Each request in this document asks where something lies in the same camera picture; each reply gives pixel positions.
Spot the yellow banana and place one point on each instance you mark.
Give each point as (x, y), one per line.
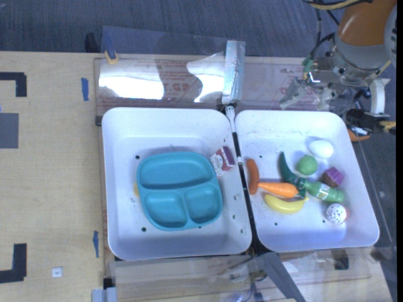
(283, 205)

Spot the small red and white carton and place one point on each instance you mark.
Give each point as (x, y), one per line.
(222, 160)

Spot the black cylinder on white bracket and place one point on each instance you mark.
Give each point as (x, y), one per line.
(377, 96)

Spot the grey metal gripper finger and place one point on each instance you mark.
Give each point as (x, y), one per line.
(325, 99)
(292, 94)

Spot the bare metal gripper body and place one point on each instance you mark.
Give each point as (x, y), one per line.
(327, 74)

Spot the dark green toy pepper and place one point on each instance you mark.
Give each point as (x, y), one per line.
(286, 170)

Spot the white speckled pink ball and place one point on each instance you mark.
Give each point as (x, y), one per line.
(336, 213)

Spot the purple toy cupcake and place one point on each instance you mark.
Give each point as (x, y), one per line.
(333, 177)

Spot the white toy egg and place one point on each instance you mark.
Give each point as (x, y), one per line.
(321, 149)

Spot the orange-brown toy sausage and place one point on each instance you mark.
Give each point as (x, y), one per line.
(252, 175)

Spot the green toy bottle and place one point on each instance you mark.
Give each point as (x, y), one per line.
(324, 193)

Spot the light green toy apple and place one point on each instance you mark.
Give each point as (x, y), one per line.
(307, 165)

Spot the orange toy carrot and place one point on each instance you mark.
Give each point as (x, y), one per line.
(278, 189)

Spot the white plastic tray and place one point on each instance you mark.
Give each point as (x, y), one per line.
(283, 231)
(126, 231)

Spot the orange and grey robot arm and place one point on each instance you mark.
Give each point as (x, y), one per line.
(362, 17)

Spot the blue divided plate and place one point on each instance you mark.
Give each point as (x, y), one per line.
(176, 171)

